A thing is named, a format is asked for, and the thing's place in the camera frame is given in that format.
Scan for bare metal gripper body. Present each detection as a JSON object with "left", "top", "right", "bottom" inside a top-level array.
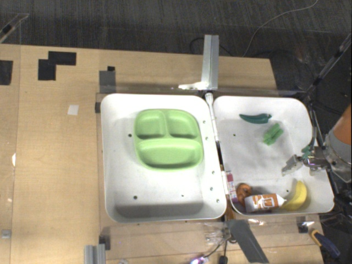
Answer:
[{"left": 302, "top": 146, "right": 352, "bottom": 183}]

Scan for yellow banana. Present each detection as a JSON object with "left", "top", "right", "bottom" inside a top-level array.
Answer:
[{"left": 280, "top": 180, "right": 308, "bottom": 212}]

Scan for light green beans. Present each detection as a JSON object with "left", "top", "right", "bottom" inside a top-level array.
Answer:
[{"left": 262, "top": 123, "right": 284, "bottom": 146}]

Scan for white plastic tray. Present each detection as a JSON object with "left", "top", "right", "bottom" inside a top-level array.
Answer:
[
  {"left": 100, "top": 93, "right": 228, "bottom": 224},
  {"left": 213, "top": 95, "right": 336, "bottom": 217}
]

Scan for orange and white carton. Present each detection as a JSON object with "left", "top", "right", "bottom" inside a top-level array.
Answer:
[{"left": 244, "top": 193, "right": 287, "bottom": 213}]

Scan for brown doughnut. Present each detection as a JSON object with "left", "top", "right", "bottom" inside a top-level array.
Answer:
[{"left": 235, "top": 183, "right": 253, "bottom": 203}]

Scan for dark green pepper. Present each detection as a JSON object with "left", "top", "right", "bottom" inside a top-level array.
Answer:
[{"left": 238, "top": 113, "right": 273, "bottom": 125}]

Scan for white and pink packet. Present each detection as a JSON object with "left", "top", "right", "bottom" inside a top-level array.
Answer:
[{"left": 225, "top": 170, "right": 238, "bottom": 204}]

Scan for green divided plate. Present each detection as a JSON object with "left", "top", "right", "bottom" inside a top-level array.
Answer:
[{"left": 134, "top": 108, "right": 205, "bottom": 172}]

